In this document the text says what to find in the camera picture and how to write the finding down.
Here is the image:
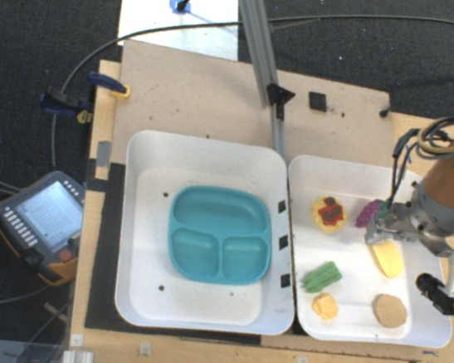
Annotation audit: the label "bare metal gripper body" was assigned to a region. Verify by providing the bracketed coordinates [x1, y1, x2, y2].
[369, 197, 454, 252]

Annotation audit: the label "purple grapes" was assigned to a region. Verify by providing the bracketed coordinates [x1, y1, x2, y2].
[354, 196, 385, 233]

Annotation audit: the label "yellow cheese wedge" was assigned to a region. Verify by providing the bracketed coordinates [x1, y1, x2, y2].
[366, 237, 408, 282]

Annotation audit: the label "white plastic tray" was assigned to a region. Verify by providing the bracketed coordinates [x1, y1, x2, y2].
[102, 127, 320, 349]
[265, 151, 454, 360]

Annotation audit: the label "yellow pizza with red topping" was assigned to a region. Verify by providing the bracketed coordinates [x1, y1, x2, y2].
[308, 193, 351, 237]

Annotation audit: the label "green beans bundle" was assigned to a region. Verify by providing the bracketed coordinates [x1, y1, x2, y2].
[299, 257, 345, 299]

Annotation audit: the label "brown round biscuit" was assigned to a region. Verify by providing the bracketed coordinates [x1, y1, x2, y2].
[369, 292, 411, 331]

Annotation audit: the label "small yellow toy food chunk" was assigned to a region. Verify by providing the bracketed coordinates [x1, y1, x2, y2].
[310, 290, 342, 323]

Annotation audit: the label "black block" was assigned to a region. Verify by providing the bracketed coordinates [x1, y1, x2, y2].
[307, 91, 330, 113]

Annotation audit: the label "teal divided plate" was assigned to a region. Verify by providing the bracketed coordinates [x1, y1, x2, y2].
[160, 180, 281, 292]

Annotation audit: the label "brown cardboard board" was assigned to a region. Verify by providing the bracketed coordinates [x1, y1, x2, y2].
[83, 38, 454, 363]

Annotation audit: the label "black cylinder on white bracket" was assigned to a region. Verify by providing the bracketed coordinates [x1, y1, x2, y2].
[411, 245, 454, 317]

